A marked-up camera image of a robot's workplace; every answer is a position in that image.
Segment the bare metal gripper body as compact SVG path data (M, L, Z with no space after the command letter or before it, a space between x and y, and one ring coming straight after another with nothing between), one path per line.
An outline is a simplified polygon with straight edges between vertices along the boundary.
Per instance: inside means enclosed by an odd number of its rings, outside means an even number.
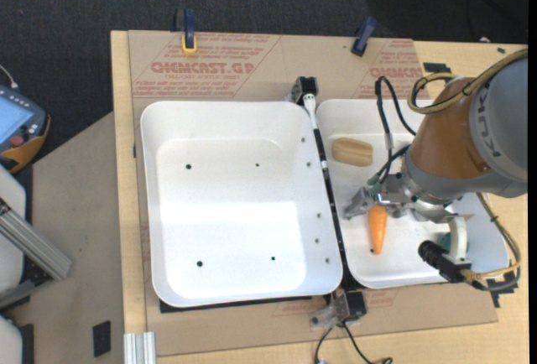
M407 214L412 214L417 221L442 224L456 216L462 216L465 221L473 218L471 212L464 213L454 209L453 199L437 197L426 192L404 173L389 174L377 192L377 199L379 204L386 207L404 205Z

